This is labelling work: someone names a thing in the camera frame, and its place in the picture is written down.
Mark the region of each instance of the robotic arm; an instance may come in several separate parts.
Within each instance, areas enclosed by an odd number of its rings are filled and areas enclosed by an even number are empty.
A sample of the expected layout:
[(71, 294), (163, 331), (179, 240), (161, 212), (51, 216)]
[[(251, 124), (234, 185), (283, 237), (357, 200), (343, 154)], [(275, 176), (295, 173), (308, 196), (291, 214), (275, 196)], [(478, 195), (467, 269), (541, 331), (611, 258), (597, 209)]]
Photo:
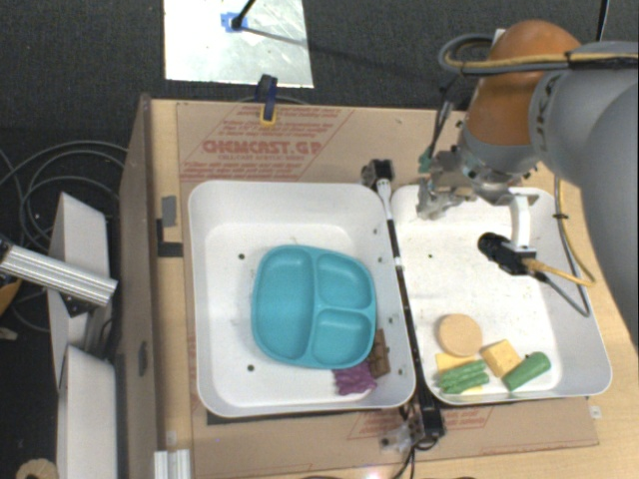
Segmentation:
[(508, 29), (486, 62), (451, 61), (454, 43), (440, 63), (487, 77), (458, 144), (432, 160), (419, 214), (440, 218), (475, 197), (509, 205), (510, 188), (542, 161), (581, 189), (595, 253), (637, 346), (637, 43), (579, 46), (540, 21)]

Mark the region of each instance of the teal divided plate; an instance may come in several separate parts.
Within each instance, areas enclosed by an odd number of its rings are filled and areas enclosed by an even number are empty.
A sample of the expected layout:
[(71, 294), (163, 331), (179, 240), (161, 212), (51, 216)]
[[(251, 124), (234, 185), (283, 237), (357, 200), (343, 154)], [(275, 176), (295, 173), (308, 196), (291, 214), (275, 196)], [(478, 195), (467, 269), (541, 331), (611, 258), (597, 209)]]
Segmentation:
[(370, 273), (352, 257), (284, 245), (260, 262), (251, 325), (271, 358), (324, 369), (353, 367), (370, 352), (375, 314)]

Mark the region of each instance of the cardboard box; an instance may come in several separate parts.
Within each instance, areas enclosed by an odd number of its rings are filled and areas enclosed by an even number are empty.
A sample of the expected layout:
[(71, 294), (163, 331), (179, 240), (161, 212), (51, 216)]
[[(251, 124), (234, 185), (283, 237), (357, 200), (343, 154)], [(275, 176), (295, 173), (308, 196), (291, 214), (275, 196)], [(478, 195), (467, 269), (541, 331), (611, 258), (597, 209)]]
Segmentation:
[[(441, 147), (455, 140), (461, 117), (452, 116)], [(207, 179), (356, 183), (374, 158), (393, 161), (396, 187), (413, 183), (434, 112), (282, 105), (278, 119), (261, 127), (256, 104), (141, 102), (121, 189), (121, 465), (132, 479), (152, 476), (156, 449), (191, 449), (198, 479), (403, 461), (379, 444), (401, 423), (396, 409), (222, 420), (198, 398), (190, 190)], [(446, 436), (418, 460), (598, 443), (584, 398), (449, 408), (444, 418)]]

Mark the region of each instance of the silver metal sheet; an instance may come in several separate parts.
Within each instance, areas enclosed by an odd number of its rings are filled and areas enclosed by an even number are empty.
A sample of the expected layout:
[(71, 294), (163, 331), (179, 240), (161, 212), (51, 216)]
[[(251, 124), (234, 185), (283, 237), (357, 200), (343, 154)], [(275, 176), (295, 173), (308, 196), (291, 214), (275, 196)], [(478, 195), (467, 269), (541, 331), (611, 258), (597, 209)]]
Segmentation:
[(222, 16), (248, 0), (164, 0), (165, 75), (169, 80), (256, 84), (262, 74), (285, 87), (313, 87), (302, 0), (258, 0), (246, 29)]

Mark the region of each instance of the black mat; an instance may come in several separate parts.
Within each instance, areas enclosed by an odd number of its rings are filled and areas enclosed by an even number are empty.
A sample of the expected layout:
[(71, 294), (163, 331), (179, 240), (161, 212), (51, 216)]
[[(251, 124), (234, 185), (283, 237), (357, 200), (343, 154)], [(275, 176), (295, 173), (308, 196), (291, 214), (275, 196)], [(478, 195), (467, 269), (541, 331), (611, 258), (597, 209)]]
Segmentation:
[[(639, 0), (611, 0), (604, 39), (637, 40)], [(491, 33), (528, 18), (554, 22), (594, 40), (600, 0), (304, 0), (316, 88), (286, 94), (315, 104), (432, 108), (438, 48), (462, 33)], [(140, 93), (235, 100), (249, 86), (167, 82), (163, 77), (163, 0), (0, 0), (0, 149), (17, 164), (45, 147), (75, 140), (126, 145)], [(60, 167), (119, 175), (85, 159)], [(0, 179), (5, 175), (0, 163)], [(15, 235), (15, 195), (0, 187), (0, 233)], [(102, 198), (79, 197), (108, 211)], [(52, 218), (55, 194), (40, 201)], [(23, 307), (46, 325), (42, 300)], [(48, 336), (9, 312), (0, 326), (0, 477), (33, 457), (55, 456), (56, 395)]]

